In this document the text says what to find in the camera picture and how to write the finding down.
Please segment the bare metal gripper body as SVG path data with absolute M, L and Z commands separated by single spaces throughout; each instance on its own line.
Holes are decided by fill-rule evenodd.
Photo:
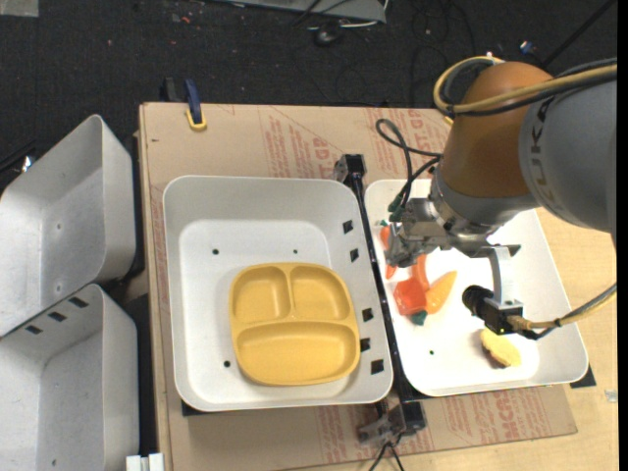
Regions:
M 410 199 L 400 222 L 394 226 L 394 234 L 401 237 L 405 245 L 409 240 L 423 240 L 428 244 L 428 253 L 437 248 L 455 248 L 468 256 L 484 246 L 494 232 L 493 225 L 474 222 L 442 200 L 431 198 Z

